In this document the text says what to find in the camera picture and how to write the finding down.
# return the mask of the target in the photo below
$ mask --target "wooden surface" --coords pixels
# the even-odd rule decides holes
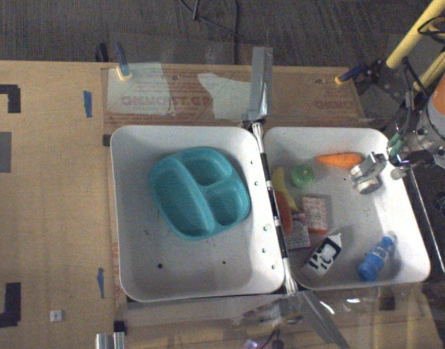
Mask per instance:
[[[22,319],[0,329],[1,349],[92,348],[97,332],[113,331],[101,67],[0,62],[0,84],[17,84],[22,106],[8,114],[0,95],[0,132],[12,133],[11,173],[0,173],[0,313],[5,283],[22,286]],[[50,323],[59,309],[65,320]]]

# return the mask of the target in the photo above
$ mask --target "blue plastic bottle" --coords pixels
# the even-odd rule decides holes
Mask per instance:
[[[396,242],[394,235],[382,237],[380,243],[376,244],[365,256],[365,260],[358,267],[358,274],[365,281],[375,281],[377,274],[384,266],[389,249]]]

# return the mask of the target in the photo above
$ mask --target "yellow pole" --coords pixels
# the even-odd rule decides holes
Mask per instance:
[[[385,64],[393,70],[397,69],[402,62],[402,58],[407,56],[421,39],[421,35],[418,34],[418,28],[431,18],[441,15],[444,10],[445,0],[432,0],[426,10],[421,14],[420,18],[418,18],[417,22],[410,28],[410,31],[388,57]]]
[[[439,53],[439,56],[434,60],[433,64],[426,70],[424,74],[420,76],[421,84],[424,88],[429,87],[434,80],[436,80],[445,70],[445,50]],[[414,82],[413,87],[417,92],[421,92],[422,89]]]

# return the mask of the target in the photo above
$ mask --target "gray floor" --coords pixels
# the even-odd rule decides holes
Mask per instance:
[[[194,0],[184,1],[193,6]],[[0,60],[94,61],[99,43],[113,54],[112,43],[121,41],[131,61],[242,64],[249,63],[250,45],[267,44],[275,65],[353,67],[385,58],[430,1],[201,0],[201,16],[223,29],[193,21],[178,0],[0,0]],[[410,56],[418,72],[438,50],[422,41]],[[378,89],[362,100],[370,117],[397,108]],[[445,262],[445,219],[432,205],[445,191],[445,171],[420,169],[417,176]],[[409,193],[414,199],[411,187]],[[424,212],[413,202],[433,264],[430,281],[445,281]],[[440,295],[433,304],[445,311],[445,292]]]

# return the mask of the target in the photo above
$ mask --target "carrot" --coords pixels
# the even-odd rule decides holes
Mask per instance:
[[[290,212],[289,202],[282,191],[274,193],[276,203],[278,204],[279,216],[281,217],[282,230],[284,234],[289,235],[294,230],[294,220]]]
[[[352,169],[355,165],[360,164],[363,161],[362,157],[357,153],[321,155],[315,157],[315,160],[320,163],[347,169]]]

